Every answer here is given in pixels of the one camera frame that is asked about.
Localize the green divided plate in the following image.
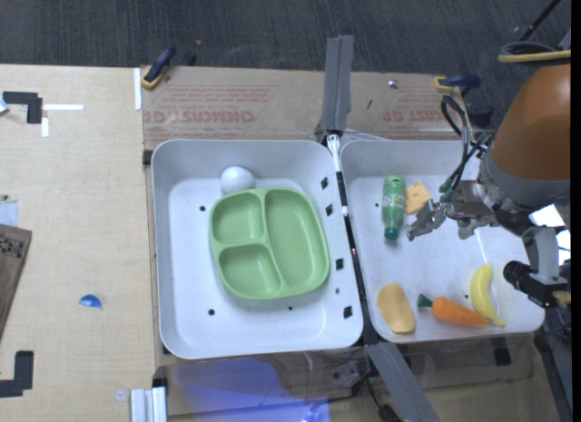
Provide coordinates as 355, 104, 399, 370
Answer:
208, 186, 331, 301

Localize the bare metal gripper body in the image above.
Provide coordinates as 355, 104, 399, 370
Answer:
442, 179, 505, 240

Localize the orange carrot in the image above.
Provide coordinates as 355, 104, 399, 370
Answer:
416, 293, 491, 327

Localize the brown cardboard board red print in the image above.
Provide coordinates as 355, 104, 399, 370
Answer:
140, 64, 536, 417

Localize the yellow oval toy bread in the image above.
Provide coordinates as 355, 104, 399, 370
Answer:
376, 282, 417, 336

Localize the brown paper packet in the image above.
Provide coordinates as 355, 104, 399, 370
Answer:
0, 223, 34, 340

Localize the black cylinder on white bracket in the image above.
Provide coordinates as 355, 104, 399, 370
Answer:
502, 204, 571, 309

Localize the green plastic bottle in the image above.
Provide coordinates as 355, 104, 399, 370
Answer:
380, 174, 408, 240

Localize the yellow cheese wedge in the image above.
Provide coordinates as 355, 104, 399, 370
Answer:
403, 180, 433, 216

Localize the white plastic tray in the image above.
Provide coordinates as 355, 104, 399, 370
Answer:
339, 139, 547, 345
151, 138, 365, 360

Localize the thin black and white rod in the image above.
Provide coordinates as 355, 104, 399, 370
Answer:
327, 133, 379, 345

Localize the yellow banana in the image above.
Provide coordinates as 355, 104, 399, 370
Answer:
468, 263, 507, 329

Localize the white ball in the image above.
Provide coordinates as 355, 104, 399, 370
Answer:
220, 165, 257, 196

